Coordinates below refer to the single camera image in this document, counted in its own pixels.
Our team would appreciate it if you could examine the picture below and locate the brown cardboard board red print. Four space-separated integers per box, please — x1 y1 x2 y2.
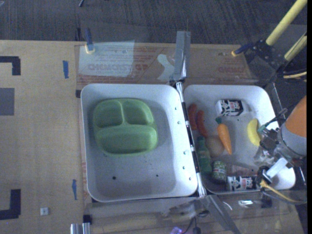
74 42 302 231

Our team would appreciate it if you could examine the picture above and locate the green can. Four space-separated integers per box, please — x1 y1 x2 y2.
211 160 227 183

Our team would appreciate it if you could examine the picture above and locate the red sausage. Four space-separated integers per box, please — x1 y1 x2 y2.
196 110 209 138
187 103 198 131

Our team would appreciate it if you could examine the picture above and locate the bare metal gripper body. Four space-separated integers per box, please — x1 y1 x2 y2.
259 128 281 156

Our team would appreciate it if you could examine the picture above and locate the black cylinder on white bracket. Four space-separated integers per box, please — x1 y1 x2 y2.
255 157 289 184

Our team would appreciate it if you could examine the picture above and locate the white plastic tray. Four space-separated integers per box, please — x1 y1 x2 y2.
182 84 296 195
80 83 198 203

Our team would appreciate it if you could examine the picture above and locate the green bottle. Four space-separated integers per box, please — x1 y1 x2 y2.
196 136 213 176

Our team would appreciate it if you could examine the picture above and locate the orange carrot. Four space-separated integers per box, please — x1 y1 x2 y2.
215 117 233 156

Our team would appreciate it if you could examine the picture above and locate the beige round bread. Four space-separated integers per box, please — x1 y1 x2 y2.
206 136 225 157

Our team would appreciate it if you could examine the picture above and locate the yellow banana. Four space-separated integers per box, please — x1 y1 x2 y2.
247 118 263 147

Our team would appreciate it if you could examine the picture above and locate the green divided plate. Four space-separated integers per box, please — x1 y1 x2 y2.
92 98 158 157

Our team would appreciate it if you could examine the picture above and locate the white and black milk carton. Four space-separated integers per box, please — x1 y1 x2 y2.
214 99 250 117
226 175 258 192

